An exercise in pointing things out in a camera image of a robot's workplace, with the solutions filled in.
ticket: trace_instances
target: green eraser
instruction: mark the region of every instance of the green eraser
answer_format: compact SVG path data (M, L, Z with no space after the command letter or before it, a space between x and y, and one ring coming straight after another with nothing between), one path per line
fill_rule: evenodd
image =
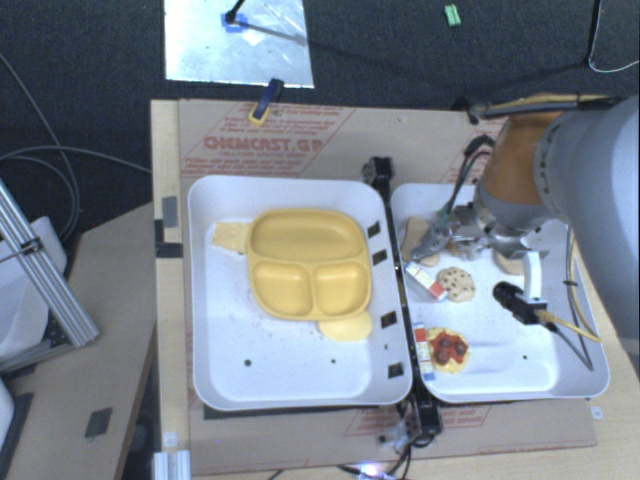
M460 15L458 14L458 8L454 4L445 5L444 14L447 17L447 23L450 27L457 27L462 23L460 21Z

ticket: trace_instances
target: white tray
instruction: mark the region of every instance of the white tray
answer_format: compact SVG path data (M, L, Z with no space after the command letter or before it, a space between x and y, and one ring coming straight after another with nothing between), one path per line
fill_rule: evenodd
M251 222L292 207L352 217L368 239L373 265L367 308L374 328L364 341L339 343L315 322L274 318L255 301L246 256L211 245L216 222ZM393 404L412 383L385 210L369 186L351 181L209 176L188 198L193 294L193 375L200 398L219 410ZM382 326L395 312L397 322Z
M392 196L398 243L404 239L410 217L432 220L452 190L451 185L406 184L398 187ZM471 201L473 190L473 187L463 187L457 204ZM566 233L565 225L553 220L543 225L540 233L527 237L527 245L549 251L542 260L542 297L548 301L549 311L573 322L563 284ZM405 275L413 323L422 322L427 329L450 328L461 333L469 344L471 355L462 372L455 375L435 372L433 380L423 379L436 397L450 403L493 402L590 397L606 389L609 369L602 345L584 340L594 365L593 371L589 371L558 336L539 325L523 325L493 298L493 287L499 281L522 288L523 277L504 274L493 261L491 251L483 251L476 261L459 259L443 251L438 265L425 270L435 279L438 271L452 266L463 268L473 277L476 296L471 301L436 302ZM578 268L576 278L582 287ZM586 319L595 328L584 290L578 288L577 291ZM563 332L581 350L577 335L569 330Z

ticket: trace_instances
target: yellow plate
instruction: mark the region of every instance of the yellow plate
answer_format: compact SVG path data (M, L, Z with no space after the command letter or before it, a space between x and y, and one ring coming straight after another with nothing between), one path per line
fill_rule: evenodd
M258 304L289 320L338 320L367 307L371 266L356 222L330 210L259 215L247 237L249 279Z

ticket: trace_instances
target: cardboard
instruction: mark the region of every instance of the cardboard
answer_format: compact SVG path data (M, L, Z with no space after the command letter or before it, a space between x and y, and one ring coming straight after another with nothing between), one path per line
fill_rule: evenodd
M466 143L483 133L497 138L504 124L498 120L473 126L464 113L455 112L282 104L272 105L272 115L263 127L254 127L247 119L251 106L248 102L181 101L179 119L164 121L163 126L175 126L173 140L179 136L179 165L171 168L180 170L182 201L186 201L191 184L207 174L358 179L372 156L393 158L393 187L406 182L451 182ZM164 108L175 112L169 104ZM163 139L172 140L171 130L158 125L158 131ZM165 143L160 147L172 151L173 146ZM476 166L474 176L481 169L481 164ZM159 195L169 194L170 189L167 192L164 187L172 185L175 182L159 183ZM181 211L184 223L185 204ZM182 226L185 266L189 265L186 228ZM263 415L206 410L192 386L189 269L183 272L189 400L189 435L184 442L191 450L195 476L396 459L396 453L377 439L397 421L394 407ZM180 411L169 409L173 416L174 411ZM444 432L431 446L416 451L416 457L596 443L583 400L452 406L443 409L441 416Z

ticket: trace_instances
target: black carpet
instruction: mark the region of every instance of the black carpet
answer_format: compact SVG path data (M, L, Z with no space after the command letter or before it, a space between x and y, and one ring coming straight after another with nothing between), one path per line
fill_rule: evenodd
M594 0L303 1L316 88L287 89L282 101L449 108L459 97L638 91L637 65L603 75L582 62ZM447 27L448 3L457 5L461 27ZM639 0L603 0L599 67L638 58L639 8ZM151 99L258 99L262 91L166 81L163 40L163 0L0 0L0 52L60 140L147 166ZM0 66L0 155L43 144L50 144L43 126ZM78 231L151 199L144 174L72 161L82 196ZM12 161L0 164L0 177L28 216L64 224L68 197L53 173Z

